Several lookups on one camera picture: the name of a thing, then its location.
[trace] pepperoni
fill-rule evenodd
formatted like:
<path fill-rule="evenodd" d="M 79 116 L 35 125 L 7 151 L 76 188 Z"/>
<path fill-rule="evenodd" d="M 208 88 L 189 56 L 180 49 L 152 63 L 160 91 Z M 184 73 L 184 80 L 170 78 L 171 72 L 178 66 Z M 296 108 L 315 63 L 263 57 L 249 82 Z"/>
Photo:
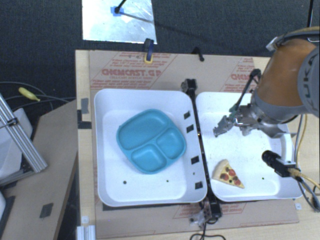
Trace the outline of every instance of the pepperoni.
<path fill-rule="evenodd" d="M 226 174 L 226 173 L 222 173 L 222 174 L 220 175 L 220 179 L 224 179 L 225 181 L 228 181 L 228 180 L 229 180 L 229 176 L 228 176 L 228 174 Z"/>
<path fill-rule="evenodd" d="M 234 184 L 239 186 L 241 184 L 241 181 L 237 179 L 237 180 L 234 181 Z"/>
<path fill-rule="evenodd" d="M 231 177 L 236 176 L 236 172 L 233 169 L 231 169 L 231 170 L 229 170 L 229 175 Z"/>

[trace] cardboard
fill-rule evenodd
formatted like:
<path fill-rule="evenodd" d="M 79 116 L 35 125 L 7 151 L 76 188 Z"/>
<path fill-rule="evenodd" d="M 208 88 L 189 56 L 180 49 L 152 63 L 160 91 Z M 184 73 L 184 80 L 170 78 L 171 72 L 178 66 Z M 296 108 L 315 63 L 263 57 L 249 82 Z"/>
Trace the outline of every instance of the cardboard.
<path fill-rule="evenodd" d="M 96 238 L 107 239 L 197 231 L 190 217 L 200 211 L 197 203 L 155 207 L 107 208 L 97 195 L 96 139 L 93 98 L 103 88 L 179 90 L 185 79 L 196 79 L 201 92 L 241 92 L 254 68 L 264 69 L 268 58 L 241 56 L 156 53 L 152 64 L 145 64 L 144 53 L 122 51 L 88 51 L 81 65 L 89 73 L 90 97 L 77 90 L 81 98 L 90 99 L 94 175 Z M 226 229 L 299 222 L 293 200 L 267 200 L 226 203 L 223 216 L 208 229 Z"/>

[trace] silver sheet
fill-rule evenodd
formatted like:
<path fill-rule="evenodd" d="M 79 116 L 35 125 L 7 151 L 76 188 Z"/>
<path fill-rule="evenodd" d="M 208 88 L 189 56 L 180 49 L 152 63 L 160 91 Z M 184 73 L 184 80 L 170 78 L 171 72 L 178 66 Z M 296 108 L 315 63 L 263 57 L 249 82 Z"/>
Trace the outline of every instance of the silver sheet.
<path fill-rule="evenodd" d="M 122 0 L 82 0 L 83 39 L 143 44 L 157 43 L 151 0 L 127 0 L 123 14 L 112 13 Z"/>

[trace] blue divided plate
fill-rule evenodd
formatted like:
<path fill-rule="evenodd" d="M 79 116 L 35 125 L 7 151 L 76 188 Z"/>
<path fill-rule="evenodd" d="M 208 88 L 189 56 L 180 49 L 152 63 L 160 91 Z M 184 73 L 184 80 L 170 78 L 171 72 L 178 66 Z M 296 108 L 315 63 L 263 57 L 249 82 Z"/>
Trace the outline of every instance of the blue divided plate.
<path fill-rule="evenodd" d="M 186 140 L 162 111 L 145 110 L 120 125 L 116 141 L 141 172 L 155 174 L 167 168 L 186 151 Z"/>

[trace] toy pizza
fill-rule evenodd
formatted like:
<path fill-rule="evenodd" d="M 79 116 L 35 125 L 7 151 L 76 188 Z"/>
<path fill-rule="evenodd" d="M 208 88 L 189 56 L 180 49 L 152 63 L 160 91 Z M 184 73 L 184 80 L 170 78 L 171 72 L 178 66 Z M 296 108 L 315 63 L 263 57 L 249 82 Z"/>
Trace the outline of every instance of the toy pizza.
<path fill-rule="evenodd" d="M 242 184 L 242 182 L 238 178 L 235 170 L 232 169 L 232 167 L 230 166 L 229 161 L 227 159 L 224 159 L 217 164 L 213 172 L 212 178 L 214 180 L 217 180 L 232 186 L 236 186 L 242 189 L 245 188 L 245 186 Z"/>

